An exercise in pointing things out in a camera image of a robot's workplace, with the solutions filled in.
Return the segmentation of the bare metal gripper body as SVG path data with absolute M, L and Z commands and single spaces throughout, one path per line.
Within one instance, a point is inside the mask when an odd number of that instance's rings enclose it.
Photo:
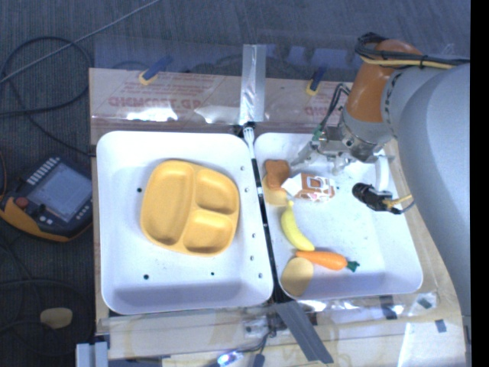
M 313 134 L 316 151 L 329 159 L 341 158 L 350 161 L 373 163 L 383 149 L 379 143 L 370 143 L 352 133 L 346 125 L 318 128 Z

